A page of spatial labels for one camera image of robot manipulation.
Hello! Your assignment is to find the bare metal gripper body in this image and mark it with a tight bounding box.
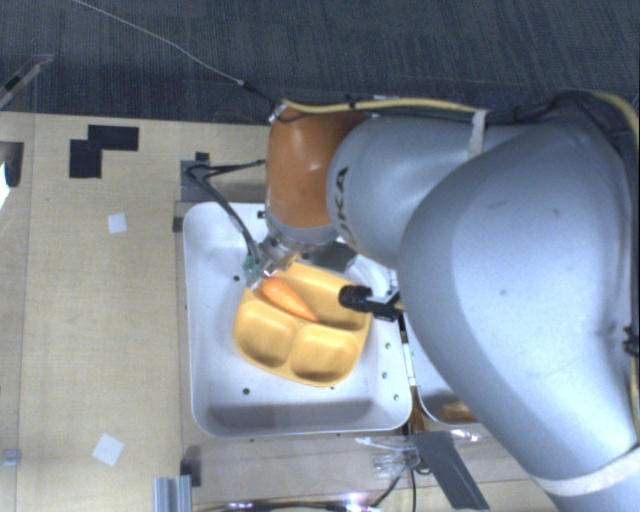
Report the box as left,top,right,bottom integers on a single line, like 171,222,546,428
248,235,303,291

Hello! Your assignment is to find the orange carrot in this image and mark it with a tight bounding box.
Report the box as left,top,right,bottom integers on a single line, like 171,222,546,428
259,277,321,323

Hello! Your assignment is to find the yellow divided plate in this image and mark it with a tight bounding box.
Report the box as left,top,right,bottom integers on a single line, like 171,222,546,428
232,259,374,389

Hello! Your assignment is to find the thin black and white rod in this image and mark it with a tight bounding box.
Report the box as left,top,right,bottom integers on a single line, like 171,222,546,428
397,312,426,434

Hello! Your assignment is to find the pale wood board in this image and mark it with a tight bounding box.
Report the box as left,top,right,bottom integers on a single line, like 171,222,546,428
0,110,549,512

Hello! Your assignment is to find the brown toy bread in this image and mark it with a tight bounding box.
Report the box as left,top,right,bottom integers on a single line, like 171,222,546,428
440,402,480,424

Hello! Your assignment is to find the black cylinder on white bracket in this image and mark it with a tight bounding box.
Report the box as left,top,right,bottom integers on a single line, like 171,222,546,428
338,262,405,322

